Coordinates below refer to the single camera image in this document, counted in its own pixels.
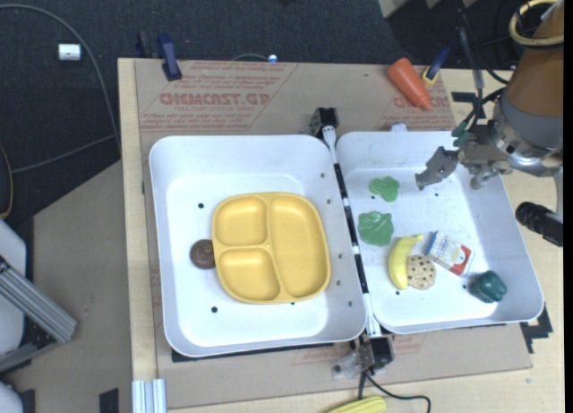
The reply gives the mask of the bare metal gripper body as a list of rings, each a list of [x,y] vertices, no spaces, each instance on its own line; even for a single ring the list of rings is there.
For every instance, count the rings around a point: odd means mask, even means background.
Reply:
[[[460,134],[457,147],[458,161],[474,176],[518,170],[547,177],[563,168],[559,151],[534,145],[509,127],[476,125]]]

